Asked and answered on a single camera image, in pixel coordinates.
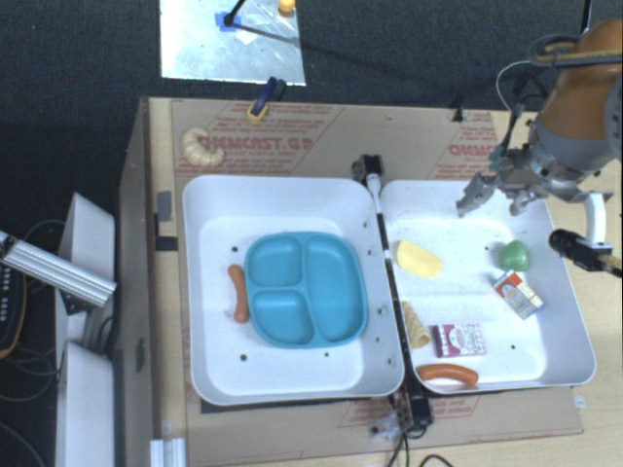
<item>white plastic tray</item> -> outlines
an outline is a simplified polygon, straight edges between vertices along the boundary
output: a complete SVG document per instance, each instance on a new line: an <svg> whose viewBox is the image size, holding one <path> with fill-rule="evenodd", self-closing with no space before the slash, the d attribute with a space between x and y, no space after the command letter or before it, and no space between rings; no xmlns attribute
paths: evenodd
<svg viewBox="0 0 623 467"><path fill-rule="evenodd" d="M183 196L191 319L191 373L217 405L385 396L404 376L395 317L368 192L345 179L201 176ZM330 348L269 344L238 324L231 264L258 238L325 232L354 249L368 299L355 341Z"/></svg>
<svg viewBox="0 0 623 467"><path fill-rule="evenodd" d="M481 391L576 385L595 372L595 356L564 261L549 247L552 222L543 200L517 217L510 201L495 193L484 206L457 215L455 202L466 182L394 181L382 192L392 247L408 239L444 263L432 279L417 277L394 263L398 293L424 326L479 322L487 354L438 358L432 343L412 351L417 367L454 363L478 372ZM528 248L531 266L520 276L544 302L522 320L494 291L503 274L497 252L513 239ZM473 392L447 379L425 382L439 393Z"/></svg>

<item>blue plate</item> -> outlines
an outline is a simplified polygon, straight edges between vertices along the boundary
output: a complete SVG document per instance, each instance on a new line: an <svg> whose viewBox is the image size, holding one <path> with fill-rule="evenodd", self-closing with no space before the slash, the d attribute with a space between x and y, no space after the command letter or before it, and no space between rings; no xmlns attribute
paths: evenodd
<svg viewBox="0 0 623 467"><path fill-rule="evenodd" d="M264 340L323 347L357 338L368 310L357 257L329 233L278 233L256 241L244 264L251 321Z"/></svg>

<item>beige curved toy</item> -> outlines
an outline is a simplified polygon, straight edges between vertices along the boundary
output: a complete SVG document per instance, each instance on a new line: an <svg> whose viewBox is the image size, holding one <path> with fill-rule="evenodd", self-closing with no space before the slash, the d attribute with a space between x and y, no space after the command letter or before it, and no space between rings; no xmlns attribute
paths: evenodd
<svg viewBox="0 0 623 467"><path fill-rule="evenodd" d="M200 137L206 137L207 131L203 128L187 129L182 135L182 154L193 166L216 167L225 159L225 151L220 147L210 151L203 147Z"/></svg>

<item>metal plate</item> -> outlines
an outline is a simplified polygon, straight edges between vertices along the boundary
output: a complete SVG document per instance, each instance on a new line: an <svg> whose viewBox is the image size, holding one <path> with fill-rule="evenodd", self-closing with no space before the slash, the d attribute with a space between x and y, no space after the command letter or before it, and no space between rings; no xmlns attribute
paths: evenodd
<svg viewBox="0 0 623 467"><path fill-rule="evenodd" d="M165 78L262 84L274 76L305 85L296 10L289 18L277 0L247 0L235 30L216 16L238 0L161 0L161 58Z"/></svg>

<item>sausage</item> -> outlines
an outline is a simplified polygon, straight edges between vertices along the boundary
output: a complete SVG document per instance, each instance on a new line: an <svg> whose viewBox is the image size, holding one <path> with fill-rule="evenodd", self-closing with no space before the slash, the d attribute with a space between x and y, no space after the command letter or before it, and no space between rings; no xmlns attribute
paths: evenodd
<svg viewBox="0 0 623 467"><path fill-rule="evenodd" d="M238 323L244 323L249 319L249 303L246 298L246 284L244 283L244 271L239 265L230 265L227 268L227 274L234 282L236 287L236 310L234 311L234 320Z"/></svg>
<svg viewBox="0 0 623 467"><path fill-rule="evenodd" d="M478 382L477 372L450 363L424 365L418 368L418 375L422 380L431 380L432 378L439 377L452 378L464 382L469 386L474 386L476 382Z"/></svg>

